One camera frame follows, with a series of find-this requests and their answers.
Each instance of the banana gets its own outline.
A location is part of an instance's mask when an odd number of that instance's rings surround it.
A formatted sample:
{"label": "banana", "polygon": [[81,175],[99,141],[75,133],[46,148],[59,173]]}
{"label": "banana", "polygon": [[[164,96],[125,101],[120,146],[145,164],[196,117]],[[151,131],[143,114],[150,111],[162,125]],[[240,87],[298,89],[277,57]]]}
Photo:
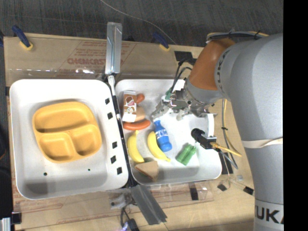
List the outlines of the banana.
{"label": "banana", "polygon": [[165,153],[158,147],[154,131],[150,132],[148,135],[148,147],[153,156],[157,159],[166,160],[167,162],[171,161],[170,158],[168,158]]}
{"label": "banana", "polygon": [[137,134],[138,133],[139,131],[136,130],[135,133],[131,135],[127,140],[128,154],[135,163],[144,163],[144,158],[141,156],[137,148]]}

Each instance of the yellow plate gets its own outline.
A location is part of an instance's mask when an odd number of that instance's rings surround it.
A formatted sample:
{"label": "yellow plate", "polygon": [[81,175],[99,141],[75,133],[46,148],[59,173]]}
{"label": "yellow plate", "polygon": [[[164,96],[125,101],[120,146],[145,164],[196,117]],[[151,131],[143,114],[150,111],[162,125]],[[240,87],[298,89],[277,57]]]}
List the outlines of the yellow plate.
{"label": "yellow plate", "polygon": [[43,155],[54,163],[72,162],[96,153],[102,136],[92,111],[80,102],[65,102],[38,109],[32,118]]}

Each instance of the hot dog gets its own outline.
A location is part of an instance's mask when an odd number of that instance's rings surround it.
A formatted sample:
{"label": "hot dog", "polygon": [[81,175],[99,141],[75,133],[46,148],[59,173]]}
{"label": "hot dog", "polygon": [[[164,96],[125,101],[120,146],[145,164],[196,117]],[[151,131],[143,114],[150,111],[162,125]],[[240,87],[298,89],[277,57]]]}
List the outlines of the hot dog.
{"label": "hot dog", "polygon": [[149,120],[144,120],[141,122],[123,122],[123,128],[127,129],[127,130],[132,130],[132,131],[136,131],[136,130],[142,130],[147,128],[148,126],[150,126],[151,122]]}

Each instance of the wire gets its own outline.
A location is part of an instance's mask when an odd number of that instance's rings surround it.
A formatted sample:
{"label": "wire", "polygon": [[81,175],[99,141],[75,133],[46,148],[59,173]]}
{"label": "wire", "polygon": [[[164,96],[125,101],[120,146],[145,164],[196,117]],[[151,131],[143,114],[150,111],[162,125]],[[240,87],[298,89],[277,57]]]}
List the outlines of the wire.
{"label": "wire", "polygon": [[0,133],[0,160],[5,156],[5,154],[6,154],[6,149],[4,145],[4,140],[2,134]]}
{"label": "wire", "polygon": [[224,158],[227,159],[236,169],[239,169],[237,167],[237,164],[235,162],[233,162],[226,154],[224,154],[221,150],[218,150],[218,152],[220,154],[222,154],[224,156]]}
{"label": "wire", "polygon": [[179,78],[181,77],[182,73],[186,70],[186,69],[189,69],[189,70],[192,70],[192,68],[190,67],[184,67],[181,69],[181,72],[179,73],[178,77],[177,77],[177,81],[179,80]]}
{"label": "wire", "polygon": [[140,21],[143,21],[143,22],[146,22],[146,23],[151,24],[152,26],[154,26],[154,27],[156,27],[158,30],[160,30],[164,35],[166,35],[167,38],[170,39],[172,43],[174,43],[175,45],[177,45],[177,43],[176,43],[171,37],[169,37],[169,35],[168,35],[167,33],[165,33],[160,27],[158,27],[158,26],[155,25],[154,23],[149,22],[149,21],[144,20],[144,19],[141,19],[141,18],[138,18],[138,17],[135,17],[135,16],[133,16],[133,15],[127,14],[127,13],[125,13],[125,12],[122,12],[122,11],[120,11],[120,10],[118,10],[118,9],[116,9],[116,8],[114,8],[114,7],[112,7],[111,5],[109,5],[108,3],[106,3],[104,0],[99,0],[99,1],[101,1],[101,2],[102,2],[103,4],[105,4],[107,7],[111,8],[111,9],[113,9],[113,10],[115,10],[115,11],[117,11],[117,12],[123,14],[123,15],[126,15],[126,16],[128,16],[128,17],[133,18],[133,19],[140,20]]}
{"label": "wire", "polygon": [[233,32],[230,31],[228,33],[209,33],[206,37],[206,40],[212,39],[225,39],[225,38],[253,38],[253,39],[260,39],[263,37],[267,37],[268,34],[260,33],[260,32],[245,32],[245,31],[237,31]]}
{"label": "wire", "polygon": [[120,215],[120,222],[121,222],[121,226],[124,227],[124,222],[123,222],[123,214],[125,213],[126,217],[128,220],[130,220],[127,212],[125,211],[125,208],[126,206],[124,206],[122,209],[121,209],[121,215]]}
{"label": "wire", "polygon": [[173,84],[172,84],[172,86],[171,86],[171,88],[170,88],[170,92],[173,92],[173,89],[174,89],[174,87],[175,87],[175,85],[176,85],[178,79],[180,78],[181,74],[185,71],[185,69],[190,69],[190,70],[191,70],[190,67],[185,67],[185,68],[182,69],[181,72],[179,73],[180,67],[183,65],[183,63],[186,62],[186,61],[189,61],[189,60],[190,60],[190,58],[183,58],[183,59],[181,59],[181,60],[179,61],[179,63],[178,63],[178,68],[177,68],[177,70],[176,70],[176,72],[175,72]]}
{"label": "wire", "polygon": [[130,218],[129,218],[129,216],[128,216],[128,214],[127,214],[127,212],[126,212],[125,209],[126,209],[126,207],[127,207],[128,205],[130,205],[130,204],[132,204],[132,203],[133,203],[133,200],[130,201],[129,203],[127,203],[127,204],[121,209],[120,222],[121,222],[121,226],[122,226],[122,227],[124,227],[124,222],[123,222],[123,215],[124,215],[124,213],[125,213],[127,219],[130,220]]}
{"label": "wire", "polygon": [[234,155],[237,155],[237,156],[239,156],[239,157],[242,156],[242,154],[240,154],[238,151],[234,152],[234,151],[232,151],[232,150],[230,150],[230,149],[228,149],[228,148],[226,148],[226,147],[223,147],[223,146],[221,146],[221,145],[219,145],[219,144],[217,144],[217,143],[215,143],[215,142],[211,142],[210,144],[211,144],[213,147],[215,147],[215,148],[218,148],[218,149],[221,149],[221,150],[225,150],[225,151],[227,151],[227,152],[229,152],[229,153],[232,153],[232,154],[234,154]]}
{"label": "wire", "polygon": [[226,124],[226,109],[227,109],[227,99],[223,99],[222,100],[222,127],[223,127],[223,134],[224,134],[224,137],[225,137],[225,140],[226,140],[226,144],[227,144],[227,147],[229,149],[229,145],[230,147],[238,154],[240,154],[236,149],[235,147],[232,145],[230,139],[229,139],[229,136],[227,134],[227,129],[225,127],[225,124]]}

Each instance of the sausage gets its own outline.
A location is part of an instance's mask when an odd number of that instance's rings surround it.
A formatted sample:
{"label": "sausage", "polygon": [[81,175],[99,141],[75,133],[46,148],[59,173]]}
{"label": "sausage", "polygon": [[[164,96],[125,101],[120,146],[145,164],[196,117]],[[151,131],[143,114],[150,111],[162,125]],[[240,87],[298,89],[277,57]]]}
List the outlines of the sausage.
{"label": "sausage", "polygon": [[144,120],[141,122],[123,122],[123,128],[126,130],[132,130],[132,131],[136,131],[136,130],[142,130],[147,128],[148,126],[150,126],[151,122],[149,120]]}
{"label": "sausage", "polygon": [[144,100],[145,96],[142,93],[137,94],[136,104],[140,104]]}

